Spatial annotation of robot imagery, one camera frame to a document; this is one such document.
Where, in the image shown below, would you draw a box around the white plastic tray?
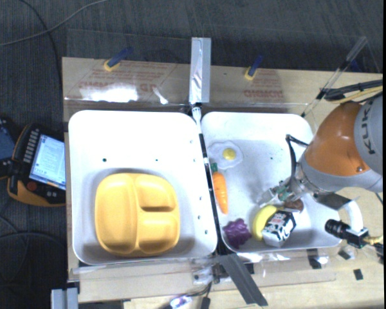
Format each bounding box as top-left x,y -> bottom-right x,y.
67,109 -> 219,267
200,111 -> 344,255

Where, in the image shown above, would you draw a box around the white and yellow fried egg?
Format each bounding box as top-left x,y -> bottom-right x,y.
207,140 -> 244,171

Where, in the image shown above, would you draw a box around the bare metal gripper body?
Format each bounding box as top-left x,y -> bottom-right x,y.
275,178 -> 313,213

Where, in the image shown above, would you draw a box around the brown cardboard board, red print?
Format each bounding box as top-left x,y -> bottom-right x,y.
61,56 -> 384,304

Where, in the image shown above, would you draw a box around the purple grapes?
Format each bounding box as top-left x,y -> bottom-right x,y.
222,218 -> 253,250

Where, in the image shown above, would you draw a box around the black cylinder on white bracket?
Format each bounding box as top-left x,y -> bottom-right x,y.
312,192 -> 371,250

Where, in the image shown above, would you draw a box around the white and black milk carton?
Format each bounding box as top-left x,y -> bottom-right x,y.
261,209 -> 298,248

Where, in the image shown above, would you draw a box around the yellow banana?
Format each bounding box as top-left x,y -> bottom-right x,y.
251,204 -> 279,242

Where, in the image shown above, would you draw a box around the yellow divided plate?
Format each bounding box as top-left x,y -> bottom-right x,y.
93,172 -> 182,257

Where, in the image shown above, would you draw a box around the orange carrot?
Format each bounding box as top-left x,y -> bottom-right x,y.
210,162 -> 230,216

